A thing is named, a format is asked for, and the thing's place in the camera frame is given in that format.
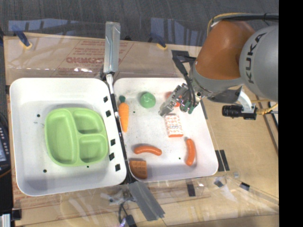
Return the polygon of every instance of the white object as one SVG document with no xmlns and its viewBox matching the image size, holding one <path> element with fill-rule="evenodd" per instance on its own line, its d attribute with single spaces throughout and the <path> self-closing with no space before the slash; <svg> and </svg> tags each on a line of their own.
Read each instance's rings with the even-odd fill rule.
<svg viewBox="0 0 303 227">
<path fill-rule="evenodd" d="M 30 196 L 118 185 L 126 166 L 107 85 L 98 79 L 22 78 L 10 86 L 13 145 L 19 189 Z M 99 113 L 109 140 L 101 162 L 87 166 L 59 166 L 48 156 L 44 122 L 62 107 L 85 107 Z"/>
<path fill-rule="evenodd" d="M 168 137 L 165 119 L 158 114 L 167 92 L 175 89 L 176 84 L 184 83 L 181 78 L 122 78 L 114 83 L 114 91 L 119 104 L 119 96 L 126 97 L 129 105 L 128 130 L 123 133 L 128 160 L 145 160 L 147 179 L 144 182 L 180 180 L 210 176 L 217 172 L 218 160 L 214 151 L 209 129 L 201 105 L 192 114 L 183 113 L 175 108 L 182 122 L 183 137 Z M 140 105 L 140 96 L 152 93 L 156 98 L 153 108 Z M 185 164 L 187 158 L 186 138 L 191 138 L 196 146 L 196 158 L 192 166 Z M 162 150 L 162 155 L 151 153 L 136 155 L 134 148 L 151 145 Z"/>
</svg>

